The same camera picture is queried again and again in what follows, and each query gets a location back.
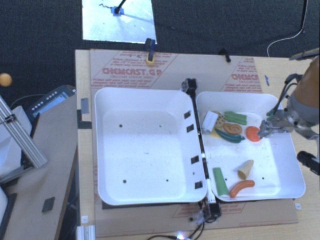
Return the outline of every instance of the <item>black cable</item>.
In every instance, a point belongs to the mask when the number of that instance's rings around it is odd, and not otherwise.
[[[195,229],[195,231],[193,231],[192,234],[188,236],[188,238],[190,238],[190,239],[193,238],[194,235],[198,232],[198,230],[201,228],[201,226],[202,226],[203,224],[205,224],[205,223],[200,224],[200,225]]]
[[[174,235],[165,235],[165,234],[157,234],[154,236],[149,237],[147,240],[151,240],[154,238],[168,238],[168,239],[173,239],[173,240],[177,240],[177,237]]]
[[[205,224],[206,224],[205,222],[202,223],[202,228],[201,228],[200,234],[198,234],[198,236],[197,236],[194,240],[199,239],[199,237],[202,235],[202,233],[203,233],[203,231],[204,231],[204,229],[205,229]]]
[[[301,24],[300,24],[300,30],[298,31],[298,33],[296,33],[294,36],[291,37],[286,37],[286,38],[282,38],[279,40],[276,40],[272,43],[270,43],[266,49],[266,54],[268,57],[270,57],[269,54],[269,48],[270,46],[272,46],[273,44],[280,42],[280,41],[285,41],[285,40],[290,40],[290,39],[294,39],[297,36],[299,36],[301,33],[304,33],[304,26],[305,26],[305,21],[306,21],[306,14],[307,14],[307,9],[308,9],[308,0],[303,0],[303,9],[302,9],[302,17],[301,17]]]
[[[43,95],[44,95],[44,94],[39,93],[39,94],[31,94],[31,95],[23,96],[23,97],[21,97],[21,98],[16,99],[16,100],[10,105],[10,108],[12,109],[12,107],[13,107],[14,104],[16,104],[18,101],[21,101],[21,100],[23,100],[23,99],[30,98],[30,97],[43,96]]]
[[[75,226],[77,226],[77,218],[74,220],[72,226],[70,227],[69,231],[68,231],[67,234],[64,236],[64,238],[60,238],[60,237],[59,237],[59,239],[67,240],[68,237],[71,235],[71,233],[74,231]]]
[[[70,202],[68,202],[68,204],[67,204],[67,206],[65,208],[66,211],[69,210],[69,208],[74,203],[74,201],[78,200],[78,197],[79,197],[79,192],[76,194],[76,196]]]
[[[282,97],[283,97],[283,95],[284,95],[284,93],[285,93],[285,90],[286,90],[287,85],[288,85],[288,84],[285,84],[285,85],[284,85],[284,87],[283,87],[283,89],[282,89],[282,91],[281,91],[279,100],[278,100],[278,102],[276,103],[276,105],[275,105],[274,108],[273,108],[273,115],[277,112],[277,110],[278,110],[278,108],[279,108],[279,105],[280,105],[280,103],[281,103],[281,101],[282,101],[282,99],[283,99]]]
[[[205,221],[205,223],[208,223],[208,224],[210,224],[210,223],[214,223],[215,221],[217,220],[217,218],[214,218],[213,220],[206,220]]]
[[[287,94],[287,92],[289,91],[290,87],[291,87],[291,86],[296,86],[296,85],[297,85],[297,83],[296,83],[296,82],[293,82],[293,83],[290,83],[290,84],[285,88],[284,94],[283,94],[283,96],[282,96],[282,100],[283,100],[283,98],[286,96],[286,94]]]

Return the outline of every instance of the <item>toy food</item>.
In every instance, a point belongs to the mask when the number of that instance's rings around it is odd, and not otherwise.
[[[258,137],[258,132],[260,131],[260,129],[258,127],[255,126],[249,126],[247,127],[247,129],[245,130],[245,135],[246,137],[252,141],[252,142],[258,142],[261,139]]]
[[[218,114],[218,118],[215,121],[214,128],[221,128],[222,126],[224,126],[226,120],[221,113],[219,113],[217,111],[213,111],[213,112]]]
[[[240,181],[229,191],[229,195],[230,197],[235,198],[240,190],[244,188],[252,188],[254,185],[255,182],[251,179]]]
[[[247,125],[247,116],[244,114],[237,114],[232,111],[226,111],[224,112],[224,118],[231,123],[236,123],[244,126]]]
[[[222,174],[221,168],[216,167],[213,168],[214,181],[216,185],[216,191],[218,192],[218,196],[228,195],[228,188],[225,182],[225,178]]]
[[[237,135],[240,134],[242,132],[242,128],[239,124],[231,124],[231,123],[225,123],[223,125],[223,129],[231,135]]]
[[[242,137],[241,135],[237,134],[237,135],[232,135],[229,133],[226,133],[222,130],[219,129],[214,129],[221,138],[223,138],[224,140],[231,142],[231,143],[240,143],[241,141],[243,141],[245,139],[245,137]]]
[[[208,111],[205,115],[205,118],[201,126],[202,132],[204,134],[210,134],[216,124],[217,119],[218,119],[217,113]]]
[[[220,137],[220,135],[216,132],[216,129],[218,129],[218,130],[220,130],[221,131],[221,129],[222,128],[213,128],[213,130],[210,132],[210,136],[212,136],[212,137],[215,137],[215,138],[221,138]]]
[[[253,165],[253,160],[246,161],[245,164],[237,171],[239,178],[242,180],[246,180]]]

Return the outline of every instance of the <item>power cord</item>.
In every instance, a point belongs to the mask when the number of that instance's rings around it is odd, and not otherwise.
[[[277,104],[274,106],[274,108],[269,112],[268,116],[274,115],[277,112],[281,101],[286,96],[286,94],[287,94],[288,90],[290,89],[290,87],[294,86],[294,85],[297,85],[297,83],[299,83],[299,81],[301,80],[302,76],[303,76],[302,74],[296,74],[295,73],[295,74],[289,75],[286,78],[286,80],[284,81],[284,87],[283,87],[283,89],[281,91],[279,100],[278,100]],[[295,83],[295,82],[294,83],[290,83],[293,79],[295,79],[297,83]]]
[[[297,34],[295,34],[294,36],[291,37],[287,37],[287,38],[282,38],[276,41],[273,41],[272,43],[270,43],[266,49],[266,54],[268,55],[268,57],[270,57],[269,54],[269,48],[270,46],[272,46],[273,44],[280,42],[280,41],[284,41],[284,40],[290,40],[290,39],[294,39],[297,36],[299,36],[301,33],[304,32],[304,26],[305,26],[305,22],[306,22],[306,14],[307,14],[307,8],[308,8],[308,0],[304,0],[303,2],[303,9],[302,9],[302,18],[301,18],[301,24],[300,24],[300,30],[298,31]]]
[[[175,236],[175,235],[165,235],[165,234],[157,234],[157,235],[153,235],[151,237],[149,237],[147,240],[151,240],[151,239],[155,239],[155,238],[167,238],[167,239],[172,239],[172,240],[198,240],[200,238],[200,236],[202,235],[204,229],[205,229],[205,224],[206,223],[214,223],[217,219],[213,219],[213,220],[206,220],[205,222],[203,222],[202,224],[200,224],[188,237],[180,237]],[[198,234],[198,236],[196,238],[193,238],[195,236],[195,234],[200,230],[200,233]]]
[[[10,105],[10,108],[12,109],[14,104],[16,104],[17,102],[23,100],[23,99],[26,99],[26,98],[31,98],[31,97],[38,97],[38,96],[43,96],[44,94],[42,93],[39,93],[39,94],[32,94],[32,95],[26,95],[26,96],[23,96],[21,98],[18,98],[16,99],[11,105]]]

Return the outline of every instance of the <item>black carpet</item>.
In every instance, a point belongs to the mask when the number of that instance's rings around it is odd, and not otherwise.
[[[171,53],[267,56],[268,45],[300,30],[304,0],[152,0],[158,45]],[[309,0],[305,33],[276,43],[272,57],[319,47],[320,0]],[[141,44],[82,40],[82,0],[0,0],[0,87],[8,104],[75,85],[76,49],[142,50]],[[36,98],[17,105],[25,109]]]

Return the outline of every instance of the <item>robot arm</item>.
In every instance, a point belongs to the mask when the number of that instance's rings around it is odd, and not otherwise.
[[[285,86],[275,107],[267,113],[267,120],[260,125],[258,136],[267,137],[272,133],[291,133],[295,130],[307,140],[317,142],[317,157],[301,151],[297,159],[317,175],[319,172],[319,134],[311,127],[319,124],[319,56],[310,63],[304,75],[292,74],[285,80]],[[287,97],[286,108],[278,109],[288,89],[296,85],[293,93]]]

